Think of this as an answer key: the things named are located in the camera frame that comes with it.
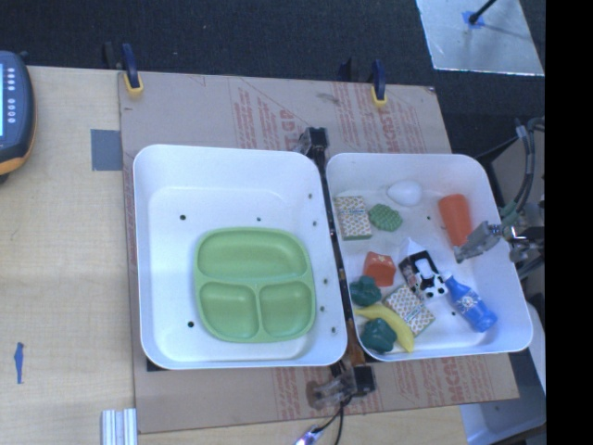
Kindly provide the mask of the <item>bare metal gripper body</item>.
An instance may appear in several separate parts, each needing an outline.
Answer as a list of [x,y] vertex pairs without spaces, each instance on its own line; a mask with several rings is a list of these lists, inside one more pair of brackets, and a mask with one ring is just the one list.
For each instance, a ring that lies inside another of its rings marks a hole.
[[510,260],[515,264],[545,259],[545,227],[504,225],[502,236],[510,245]]

